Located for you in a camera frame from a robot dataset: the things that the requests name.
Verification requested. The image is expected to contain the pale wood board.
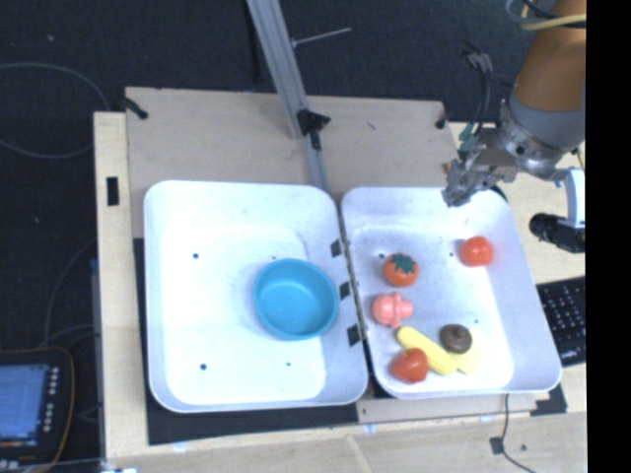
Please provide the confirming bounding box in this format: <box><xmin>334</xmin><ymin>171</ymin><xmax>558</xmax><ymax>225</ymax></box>
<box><xmin>124</xmin><ymin>86</ymin><xmax>543</xmax><ymax>424</ymax></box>

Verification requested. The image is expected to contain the orange tomato with green top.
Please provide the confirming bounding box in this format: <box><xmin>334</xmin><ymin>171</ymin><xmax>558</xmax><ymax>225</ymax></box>
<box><xmin>382</xmin><ymin>252</ymin><xmax>421</xmax><ymax>289</ymax></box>

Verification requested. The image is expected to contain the thin black and white rod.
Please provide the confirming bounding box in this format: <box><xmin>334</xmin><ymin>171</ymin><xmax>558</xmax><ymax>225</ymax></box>
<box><xmin>337</xmin><ymin>210</ymin><xmax>370</xmax><ymax>348</ymax></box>

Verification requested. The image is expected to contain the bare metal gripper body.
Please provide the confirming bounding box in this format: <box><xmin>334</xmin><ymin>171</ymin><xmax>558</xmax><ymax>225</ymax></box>
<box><xmin>456</xmin><ymin>114</ymin><xmax>569</xmax><ymax>183</ymax></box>

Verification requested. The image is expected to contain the yellow corn cob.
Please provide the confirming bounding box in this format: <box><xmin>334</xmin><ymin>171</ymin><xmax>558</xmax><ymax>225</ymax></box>
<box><xmin>395</xmin><ymin>325</ymin><xmax>459</xmax><ymax>377</ymax></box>

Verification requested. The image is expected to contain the white plastic tray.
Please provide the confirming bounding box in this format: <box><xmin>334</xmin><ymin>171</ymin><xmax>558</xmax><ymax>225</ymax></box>
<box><xmin>142</xmin><ymin>179</ymin><xmax>371</xmax><ymax>415</ymax></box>
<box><xmin>339</xmin><ymin>186</ymin><xmax>564</xmax><ymax>401</ymax></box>

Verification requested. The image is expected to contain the brown doughnut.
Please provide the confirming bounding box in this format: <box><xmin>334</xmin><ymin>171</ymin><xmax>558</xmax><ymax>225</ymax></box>
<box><xmin>438</xmin><ymin>323</ymin><xmax>474</xmax><ymax>355</ymax></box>

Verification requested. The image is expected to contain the pink toy figure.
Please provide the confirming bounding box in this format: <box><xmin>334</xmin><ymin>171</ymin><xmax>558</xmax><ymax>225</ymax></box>
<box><xmin>371</xmin><ymin>291</ymin><xmax>415</xmax><ymax>329</ymax></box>

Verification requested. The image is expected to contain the black cylinder on white bracket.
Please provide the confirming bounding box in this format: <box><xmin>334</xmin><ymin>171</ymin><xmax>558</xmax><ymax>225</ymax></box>
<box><xmin>529</xmin><ymin>167</ymin><xmax>588</xmax><ymax>254</ymax></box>

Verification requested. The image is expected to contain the orange-red ball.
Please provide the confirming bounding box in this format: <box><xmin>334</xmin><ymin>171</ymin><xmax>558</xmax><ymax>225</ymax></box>
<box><xmin>458</xmin><ymin>236</ymin><xmax>495</xmax><ymax>269</ymax></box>

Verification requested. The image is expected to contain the blue bowl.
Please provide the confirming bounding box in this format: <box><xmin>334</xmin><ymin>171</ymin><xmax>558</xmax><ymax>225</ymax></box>
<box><xmin>251</xmin><ymin>257</ymin><xmax>341</xmax><ymax>342</ymax></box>

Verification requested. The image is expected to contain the pale yellow flat piece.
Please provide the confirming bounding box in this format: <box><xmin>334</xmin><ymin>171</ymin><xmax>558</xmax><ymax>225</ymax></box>
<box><xmin>450</xmin><ymin>344</ymin><xmax>484</xmax><ymax>375</ymax></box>

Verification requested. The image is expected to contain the black keyboard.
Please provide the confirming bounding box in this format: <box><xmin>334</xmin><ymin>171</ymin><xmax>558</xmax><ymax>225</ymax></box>
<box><xmin>536</xmin><ymin>277</ymin><xmax>588</xmax><ymax>369</ymax></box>

